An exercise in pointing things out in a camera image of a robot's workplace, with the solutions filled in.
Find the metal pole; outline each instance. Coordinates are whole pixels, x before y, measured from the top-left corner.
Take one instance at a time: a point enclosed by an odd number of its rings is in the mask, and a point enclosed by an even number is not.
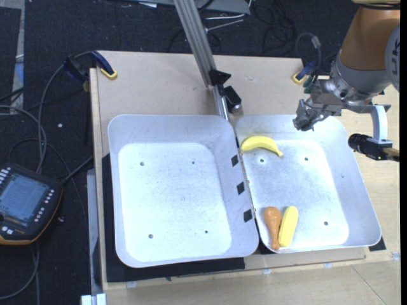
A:
[[[194,0],[173,0],[179,19],[184,27],[188,42],[190,43],[199,71],[206,86],[213,83],[209,77],[210,70],[217,70],[214,57],[210,50],[207,33],[202,24],[197,6]],[[214,98],[218,114],[229,121],[226,99],[219,93],[219,87],[213,87]]]

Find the cable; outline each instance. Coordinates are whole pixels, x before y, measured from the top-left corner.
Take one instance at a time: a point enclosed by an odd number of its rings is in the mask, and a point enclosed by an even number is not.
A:
[[[220,16],[220,17],[209,17],[209,18],[205,18],[206,20],[217,20],[217,19],[235,19],[235,18],[241,18],[244,17],[244,13],[241,13],[239,15],[236,16]]]
[[[0,301],[5,301],[6,299],[10,299],[12,297],[15,297],[15,296],[21,294],[32,283],[32,281],[35,279],[35,277],[38,277],[37,276],[38,267],[39,267],[39,246],[38,246],[38,242],[35,242],[35,246],[36,246],[36,255],[34,255],[32,245],[30,245],[32,260],[33,260],[33,263],[34,263],[34,271],[32,272],[31,277],[29,278],[27,283],[23,287],[18,289],[16,292],[14,292],[12,294],[0,296]],[[37,289],[37,303],[39,304],[39,289]]]
[[[288,54],[293,50],[297,36],[294,22],[286,15],[280,0],[272,0],[271,2],[270,0],[257,0],[256,2],[253,9],[254,15],[268,25],[263,35],[261,54],[265,56],[284,47],[287,47],[286,50],[279,51],[279,55]],[[270,36],[273,38],[273,46],[267,46]]]
[[[5,100],[5,99],[7,99],[7,98],[9,98],[9,97],[12,97],[12,96],[14,96],[14,95],[16,95],[16,94],[18,94],[18,93],[20,93],[20,92],[23,92],[23,90],[24,90],[24,87],[21,87],[21,88],[19,88],[19,89],[13,90],[11,93],[0,97],[0,101]]]
[[[90,54],[92,51],[86,51],[80,54],[77,54],[74,56],[74,58],[79,58],[82,57],[84,55]],[[39,140],[39,155],[40,155],[40,163],[38,166],[38,173],[41,172],[41,167],[43,165],[44,159],[45,159],[45,152],[43,152],[42,148],[41,148],[41,117],[42,117],[42,112],[43,112],[43,105],[44,105],[44,101],[45,101],[45,97],[46,94],[48,92],[48,89],[50,88],[52,81],[55,79],[55,77],[58,75],[58,73],[60,71],[62,71],[64,69],[64,65],[62,64],[51,76],[50,80],[47,82],[45,89],[43,91],[43,95],[41,97],[41,101],[40,101],[40,105],[39,105],[39,111],[38,111],[38,140]]]
[[[316,77],[317,77],[317,75],[319,74],[319,71],[321,69],[321,63],[322,63],[321,43],[320,43],[318,37],[316,35],[312,34],[311,32],[303,32],[300,35],[298,35],[298,37],[297,37],[297,39],[295,41],[295,49],[296,49],[297,55],[302,59],[302,61],[304,61],[304,63],[306,63],[309,66],[311,66],[310,63],[307,60],[305,60],[301,56],[301,53],[298,51],[298,46],[300,44],[300,39],[302,37],[304,37],[304,36],[311,37],[311,42],[312,42],[314,48],[317,50],[317,55],[318,55],[318,57],[317,57],[317,65],[313,67],[314,71],[311,73],[311,75],[316,75]]]
[[[62,185],[66,184],[66,182],[71,179],[76,173],[78,173],[85,165],[87,165],[90,161],[93,160],[93,156],[90,156],[87,160],[85,160],[80,166],[78,166],[75,170],[73,170],[67,177],[62,180]]]
[[[351,0],[365,8],[378,10],[399,10],[401,0]]]
[[[170,43],[169,43],[168,46],[167,46],[167,53],[170,53],[170,52],[171,52],[171,48],[172,48],[172,46],[174,45],[174,43],[175,43],[177,37],[178,37],[179,35],[181,35],[183,32],[184,32],[184,29],[182,28],[182,29],[178,30],[178,31],[172,36],[172,38],[171,38],[171,40],[170,40]]]
[[[43,104],[50,105],[50,104],[53,104],[53,103],[61,102],[61,101],[65,100],[65,99],[70,98],[70,97],[73,97],[73,96],[75,96],[75,95],[77,95],[77,94],[79,94],[79,93],[81,93],[81,92],[83,92],[83,88],[80,88],[79,90],[76,90],[76,91],[74,91],[74,92],[72,92],[72,93],[69,93],[69,94],[67,94],[67,95],[64,95],[63,97],[60,97],[60,98],[56,98],[56,99],[53,99],[53,100],[45,100],[45,101],[43,102]],[[28,107],[28,108],[25,109],[25,110],[26,110],[26,111],[31,111],[31,110],[33,110],[33,109],[39,107],[40,105],[41,105],[41,103],[37,103],[37,104],[34,104],[33,106]],[[0,119],[0,121],[4,121],[4,120],[6,120],[6,119],[8,119],[8,118],[11,118],[11,117],[13,117],[13,116],[16,116],[16,115],[18,115],[18,113],[16,113],[16,114],[10,114],[10,113],[9,113],[9,114],[2,114],[2,115],[4,115],[4,116],[3,116],[3,118]],[[75,132],[75,133],[83,140],[83,137],[82,137],[78,132]]]
[[[207,31],[207,32],[210,32],[210,31],[212,31],[212,30],[214,30],[214,29],[226,27],[226,26],[233,25],[233,24],[237,24],[237,23],[240,23],[240,22],[243,22],[243,19],[239,19],[239,20],[235,20],[234,22],[230,22],[230,23],[226,23],[226,24],[222,24],[222,25],[218,25],[218,26],[213,26],[213,27],[210,27],[210,28],[206,28],[206,31]]]
[[[41,156],[40,156],[40,160],[39,160],[39,164],[38,164],[36,172],[39,173],[41,171],[41,166],[42,166],[44,158],[45,158],[46,146],[47,146],[46,134],[45,134],[44,128],[41,126],[41,123],[39,122],[39,120],[37,120],[31,113],[28,113],[24,109],[21,109],[19,107],[14,107],[14,106],[8,106],[8,105],[0,105],[0,109],[2,109],[2,108],[13,109],[17,112],[21,112],[21,113],[25,114],[26,116],[30,117],[34,122],[36,122],[38,124],[39,146],[40,146],[40,150],[41,150]]]
[[[10,101],[10,105],[13,105],[13,103],[20,98],[20,96],[23,94],[22,91],[18,92]]]
[[[17,142],[17,143],[10,149],[10,151],[9,151],[9,153],[8,153],[8,160],[11,161],[11,155],[13,154],[14,150],[15,150],[19,145],[24,144],[24,143],[26,143],[26,142],[30,142],[30,141],[35,141],[35,142],[37,142],[38,139],[33,139],[33,138],[31,138],[31,139],[24,139],[24,140],[21,140],[21,141]],[[66,171],[68,172],[68,175],[66,175],[66,176],[63,177],[61,183],[67,184],[70,180],[72,181],[72,184],[74,185],[74,188],[75,188],[75,190],[76,190],[76,196],[78,197],[79,202],[80,202],[81,207],[82,207],[82,213],[83,213],[83,217],[84,217],[84,219],[85,219],[86,226],[88,227],[88,221],[87,221],[87,218],[86,218],[85,206],[84,206],[84,204],[83,204],[83,202],[82,202],[81,195],[80,195],[80,193],[79,193],[78,187],[76,186],[76,183],[75,183],[75,181],[74,181],[74,179],[73,179],[72,172],[70,171],[70,169],[69,169],[69,167],[68,167],[66,161],[64,160],[64,158],[62,157],[62,155],[56,150],[56,148],[54,148],[54,147],[53,147],[52,145],[50,145],[50,144],[48,144],[48,147],[59,157],[59,159],[61,160],[62,164],[64,164],[65,169],[66,169]],[[81,165],[79,166],[79,168],[77,168],[77,169],[74,170],[74,171],[75,171],[74,174],[78,173],[79,170],[82,169],[82,168],[83,168],[83,164],[81,164]]]

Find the yellow banana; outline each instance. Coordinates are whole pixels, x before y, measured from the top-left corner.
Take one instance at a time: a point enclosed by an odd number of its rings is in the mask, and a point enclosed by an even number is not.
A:
[[[294,236],[295,227],[298,221],[298,209],[294,206],[287,207],[282,216],[279,230],[279,244],[282,247],[290,245]]]
[[[279,151],[279,148],[277,147],[275,141],[269,137],[254,135],[253,137],[245,139],[240,145],[240,150],[242,151],[248,151],[254,148],[265,148],[273,151],[274,153],[279,155],[279,157],[282,156],[282,152]]]

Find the dark gray carpet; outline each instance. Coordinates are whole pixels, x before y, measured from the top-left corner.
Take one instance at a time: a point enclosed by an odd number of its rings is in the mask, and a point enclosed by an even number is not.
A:
[[[20,16],[19,9],[0,7],[0,98],[13,88]]]

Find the yellow clamp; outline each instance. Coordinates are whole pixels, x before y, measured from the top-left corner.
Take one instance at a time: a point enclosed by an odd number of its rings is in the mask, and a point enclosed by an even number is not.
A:
[[[306,76],[303,76],[300,80],[296,78],[296,76],[300,73],[300,71],[296,72],[292,77],[291,80],[294,84],[300,85],[306,79]]]
[[[108,72],[106,72],[106,70],[104,70],[103,68],[100,68],[100,71],[106,76],[108,77],[110,80],[113,80],[117,77],[117,71],[113,69],[113,73],[109,74]]]

